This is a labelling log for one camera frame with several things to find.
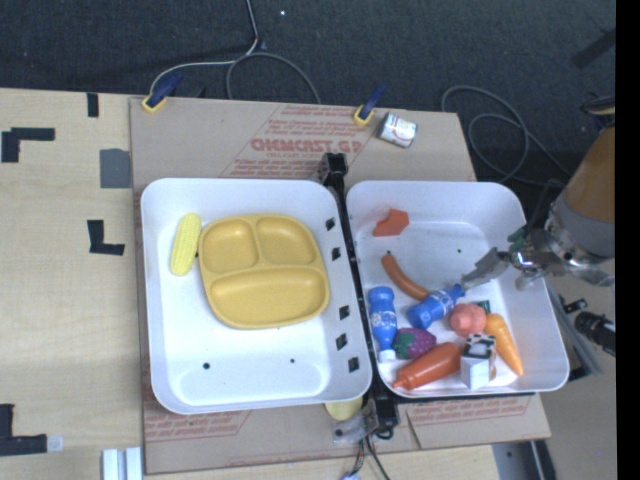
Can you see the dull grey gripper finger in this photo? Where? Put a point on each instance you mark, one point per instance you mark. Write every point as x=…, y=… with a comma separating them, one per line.
x=490, y=257
x=482, y=275

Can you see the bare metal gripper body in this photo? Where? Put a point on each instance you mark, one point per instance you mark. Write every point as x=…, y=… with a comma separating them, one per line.
x=542, y=260

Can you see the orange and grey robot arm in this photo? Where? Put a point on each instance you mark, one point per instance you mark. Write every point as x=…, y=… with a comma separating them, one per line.
x=592, y=183

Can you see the pink peach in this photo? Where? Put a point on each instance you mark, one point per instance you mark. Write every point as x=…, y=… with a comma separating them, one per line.
x=467, y=319

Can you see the white plastic tray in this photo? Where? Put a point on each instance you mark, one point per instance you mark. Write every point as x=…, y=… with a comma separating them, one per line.
x=450, y=208
x=250, y=368

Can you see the orange carrot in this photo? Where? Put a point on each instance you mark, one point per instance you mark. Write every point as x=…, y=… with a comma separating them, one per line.
x=504, y=340

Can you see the orange sausage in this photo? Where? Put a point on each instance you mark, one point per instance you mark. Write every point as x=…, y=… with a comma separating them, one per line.
x=402, y=279

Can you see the white black milk carton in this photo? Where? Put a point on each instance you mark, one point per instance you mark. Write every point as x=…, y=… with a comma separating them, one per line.
x=477, y=363

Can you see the purple grapes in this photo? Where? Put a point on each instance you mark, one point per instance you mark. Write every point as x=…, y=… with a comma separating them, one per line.
x=417, y=343

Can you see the orange sauce bottle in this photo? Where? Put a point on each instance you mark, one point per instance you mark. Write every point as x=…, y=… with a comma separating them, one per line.
x=432, y=365

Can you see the orange pizza slice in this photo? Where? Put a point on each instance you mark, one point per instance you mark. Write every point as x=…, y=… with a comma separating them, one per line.
x=391, y=223

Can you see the blue bottle white cap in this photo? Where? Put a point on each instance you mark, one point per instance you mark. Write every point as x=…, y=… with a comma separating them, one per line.
x=382, y=318

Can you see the thin black rod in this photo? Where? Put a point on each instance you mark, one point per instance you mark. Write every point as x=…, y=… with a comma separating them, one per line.
x=350, y=248

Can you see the white can red print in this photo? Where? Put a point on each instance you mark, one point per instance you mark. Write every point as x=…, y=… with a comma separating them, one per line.
x=397, y=129

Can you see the yellow divided plate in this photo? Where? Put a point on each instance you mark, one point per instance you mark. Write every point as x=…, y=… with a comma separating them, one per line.
x=265, y=293

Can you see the yellow corn cob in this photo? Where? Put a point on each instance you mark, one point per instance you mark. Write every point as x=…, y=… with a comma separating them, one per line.
x=185, y=244

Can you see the brown cardboard board red print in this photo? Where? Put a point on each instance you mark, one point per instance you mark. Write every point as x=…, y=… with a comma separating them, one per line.
x=210, y=143

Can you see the black cylinder on white bracket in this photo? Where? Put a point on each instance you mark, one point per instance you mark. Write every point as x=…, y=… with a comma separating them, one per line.
x=595, y=327

